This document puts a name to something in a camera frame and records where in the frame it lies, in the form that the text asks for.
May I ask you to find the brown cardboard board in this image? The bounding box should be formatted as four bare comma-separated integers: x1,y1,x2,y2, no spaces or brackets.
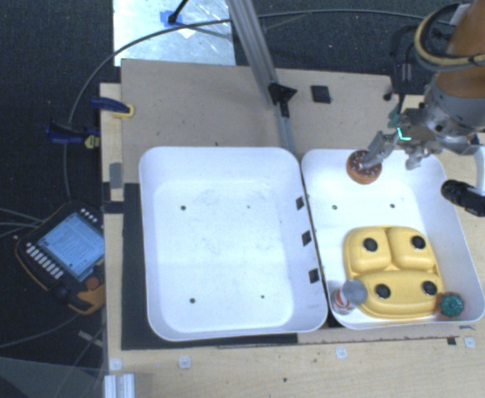
119,58,471,351

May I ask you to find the black cylinder on white bracket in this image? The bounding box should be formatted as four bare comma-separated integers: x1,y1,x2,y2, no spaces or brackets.
440,145,485,217

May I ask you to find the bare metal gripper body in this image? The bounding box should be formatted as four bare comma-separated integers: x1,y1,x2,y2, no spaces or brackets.
392,103,483,152

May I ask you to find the white plastic tray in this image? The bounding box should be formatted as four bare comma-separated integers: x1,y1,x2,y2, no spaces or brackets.
138,145,330,342
300,148,485,332

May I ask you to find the yellow divided plate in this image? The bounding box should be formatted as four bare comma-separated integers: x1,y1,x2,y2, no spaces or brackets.
342,225,446,319

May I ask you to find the brown doughnut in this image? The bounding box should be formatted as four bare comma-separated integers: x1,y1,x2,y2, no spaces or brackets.
346,149,383,186

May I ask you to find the black block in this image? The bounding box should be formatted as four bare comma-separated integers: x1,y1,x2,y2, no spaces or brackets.
310,85,334,104

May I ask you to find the orange and white small can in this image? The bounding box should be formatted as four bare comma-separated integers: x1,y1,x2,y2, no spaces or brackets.
332,279,369,316

